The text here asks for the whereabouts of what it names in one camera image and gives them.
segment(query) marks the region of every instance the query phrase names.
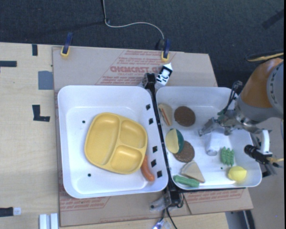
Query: white cable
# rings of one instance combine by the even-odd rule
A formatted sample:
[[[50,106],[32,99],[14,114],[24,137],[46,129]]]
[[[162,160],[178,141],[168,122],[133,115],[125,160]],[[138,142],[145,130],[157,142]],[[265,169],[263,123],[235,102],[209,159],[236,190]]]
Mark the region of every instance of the white cable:
[[[147,22],[135,22],[135,23],[130,23],[130,24],[126,24],[126,25],[119,25],[119,26],[113,26],[113,25],[110,25],[107,23],[107,16],[106,16],[106,8],[105,8],[105,1],[102,0],[103,2],[103,9],[104,9],[104,17],[105,17],[105,24],[108,26],[108,27],[111,27],[111,28],[123,28],[123,27],[127,27],[127,26],[131,26],[131,25],[137,25],[137,24],[145,24],[145,25],[151,25],[153,27],[155,27],[162,35],[162,38],[164,39],[164,34],[163,32],[160,30],[159,27],[151,24],[151,23],[147,23]]]

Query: gray floor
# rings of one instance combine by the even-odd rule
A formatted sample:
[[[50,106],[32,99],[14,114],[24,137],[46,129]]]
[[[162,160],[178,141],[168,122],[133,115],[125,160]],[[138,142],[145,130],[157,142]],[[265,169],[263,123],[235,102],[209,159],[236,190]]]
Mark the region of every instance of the gray floor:
[[[259,125],[270,132],[270,151],[273,157],[284,157],[281,120],[273,118]],[[282,229],[285,228],[284,169],[274,168],[276,174],[264,177],[257,187],[249,188],[253,203],[251,210],[254,227],[247,225],[244,212],[227,212],[230,229]]]

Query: blue clamp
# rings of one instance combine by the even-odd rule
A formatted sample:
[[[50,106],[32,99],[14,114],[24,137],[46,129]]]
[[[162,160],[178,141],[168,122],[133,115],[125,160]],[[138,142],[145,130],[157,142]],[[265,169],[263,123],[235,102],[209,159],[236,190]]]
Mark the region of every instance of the blue clamp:
[[[170,50],[170,46],[171,46],[171,41],[169,39],[165,40],[165,46],[164,46],[164,50],[161,53],[161,60],[163,62],[168,61],[169,59],[169,50]]]
[[[72,38],[73,38],[73,32],[69,32],[67,35],[65,45],[61,48],[61,56],[68,57]]]

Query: toy sausage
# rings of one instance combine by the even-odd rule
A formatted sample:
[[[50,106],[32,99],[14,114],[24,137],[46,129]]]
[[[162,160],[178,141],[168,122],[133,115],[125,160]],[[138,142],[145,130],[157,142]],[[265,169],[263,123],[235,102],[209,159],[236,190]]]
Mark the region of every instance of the toy sausage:
[[[146,178],[148,181],[154,181],[154,175],[150,172],[148,168],[148,162],[147,162],[147,155],[145,155],[143,163],[141,165],[141,171],[143,173],[143,176]]]

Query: yellow plate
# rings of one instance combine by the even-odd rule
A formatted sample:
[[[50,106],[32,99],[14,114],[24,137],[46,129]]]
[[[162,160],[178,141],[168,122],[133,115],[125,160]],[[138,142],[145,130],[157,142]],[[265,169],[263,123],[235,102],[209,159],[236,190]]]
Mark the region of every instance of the yellow plate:
[[[90,125],[84,151],[95,166],[131,174],[141,167],[146,148],[147,133],[143,126],[118,114],[101,113]]]

